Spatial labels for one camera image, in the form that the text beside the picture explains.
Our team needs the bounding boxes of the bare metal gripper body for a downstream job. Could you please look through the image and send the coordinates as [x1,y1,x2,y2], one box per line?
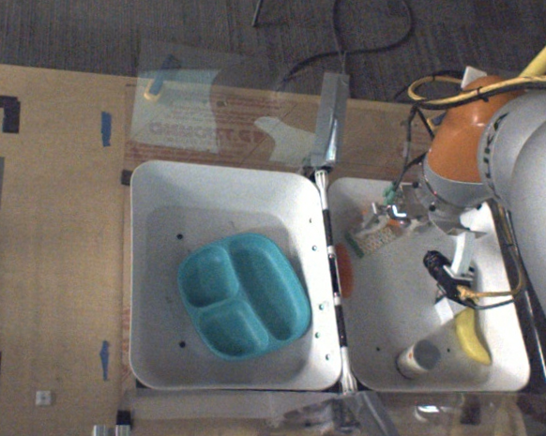
[371,178,442,233]

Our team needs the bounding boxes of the white orange green packet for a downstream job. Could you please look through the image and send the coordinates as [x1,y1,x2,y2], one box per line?
[343,218,400,263]

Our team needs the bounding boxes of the brown cardboard board red print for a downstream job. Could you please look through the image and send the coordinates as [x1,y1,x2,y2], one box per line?
[101,78,452,413]

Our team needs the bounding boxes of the white plastic tray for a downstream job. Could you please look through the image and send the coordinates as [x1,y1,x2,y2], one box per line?
[311,174,546,405]
[113,157,358,405]

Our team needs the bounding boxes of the yellow banana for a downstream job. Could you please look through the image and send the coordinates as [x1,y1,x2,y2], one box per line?
[449,305,497,367]

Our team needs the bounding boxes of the blue divided plate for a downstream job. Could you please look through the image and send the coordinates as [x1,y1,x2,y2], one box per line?
[170,227,319,368]

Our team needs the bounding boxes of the black cylinder on white bracket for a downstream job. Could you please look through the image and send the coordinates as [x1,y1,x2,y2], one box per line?
[419,209,489,306]

